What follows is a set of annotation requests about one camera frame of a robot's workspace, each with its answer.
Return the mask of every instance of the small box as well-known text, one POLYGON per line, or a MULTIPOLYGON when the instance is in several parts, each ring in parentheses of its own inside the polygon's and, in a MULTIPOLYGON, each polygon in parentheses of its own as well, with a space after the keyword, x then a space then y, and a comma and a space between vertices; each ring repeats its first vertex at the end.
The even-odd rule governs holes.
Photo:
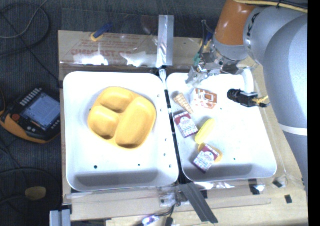
POLYGON ((209 145, 205 145, 198 156, 196 156, 193 164, 199 168, 201 172, 206 173, 218 157, 219 153, 217 151, 215 151, 209 145))
POLYGON ((175 115, 174 122, 179 128, 183 138, 192 136, 199 131, 188 112, 183 112, 175 115))
POLYGON ((218 102, 217 94, 200 89, 195 88, 191 93, 191 105, 193 106, 201 106, 207 109, 213 109, 218 102))

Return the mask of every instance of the red and white box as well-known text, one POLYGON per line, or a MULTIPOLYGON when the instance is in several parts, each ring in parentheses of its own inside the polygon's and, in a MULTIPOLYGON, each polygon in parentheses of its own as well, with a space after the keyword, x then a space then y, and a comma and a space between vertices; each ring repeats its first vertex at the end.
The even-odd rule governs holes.
POLYGON ((206 173, 218 157, 219 153, 206 144, 198 156, 196 156, 193 164, 203 173, 206 173))
POLYGON ((199 130, 188 112, 174 116, 174 122, 179 128, 183 138, 196 134, 199 130))

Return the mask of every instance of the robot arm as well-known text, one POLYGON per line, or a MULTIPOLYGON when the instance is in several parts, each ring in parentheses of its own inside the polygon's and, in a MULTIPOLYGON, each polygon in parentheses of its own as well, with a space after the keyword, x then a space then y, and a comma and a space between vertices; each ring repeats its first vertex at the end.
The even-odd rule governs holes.
MULTIPOLYGON (((248 56, 263 66, 269 100, 299 165, 308 198, 308 5, 227 0, 210 52, 200 55, 186 82, 196 84, 220 73, 242 74, 238 64, 248 56)), ((251 99, 252 94, 243 95, 251 99)))

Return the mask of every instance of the metal bracket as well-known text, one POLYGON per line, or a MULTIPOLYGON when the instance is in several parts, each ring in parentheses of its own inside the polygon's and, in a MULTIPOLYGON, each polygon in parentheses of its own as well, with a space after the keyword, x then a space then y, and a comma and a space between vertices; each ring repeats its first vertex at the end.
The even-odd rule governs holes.
POLYGON ((71 211, 69 209, 61 211, 50 211, 50 226, 71 226, 71 211))
POLYGON ((193 182, 187 183, 187 184, 181 184, 179 187, 181 191, 184 193, 184 195, 186 196, 186 198, 189 200, 193 209, 199 216, 201 222, 209 221, 212 224, 218 223, 218 219, 212 212, 204 196, 200 193, 200 190, 197 188, 197 186, 193 182))
POLYGON ((160 15, 158 26, 158 47, 156 67, 172 66, 174 61, 174 22, 173 15, 160 15))

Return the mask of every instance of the handheld controller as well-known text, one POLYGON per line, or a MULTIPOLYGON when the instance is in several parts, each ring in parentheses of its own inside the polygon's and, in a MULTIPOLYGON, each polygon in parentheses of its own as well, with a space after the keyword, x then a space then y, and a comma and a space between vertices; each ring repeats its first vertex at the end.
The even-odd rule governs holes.
POLYGON ((0 125, 24 140, 45 144, 61 132, 60 102, 41 87, 35 88, 8 104, 0 114, 0 125))

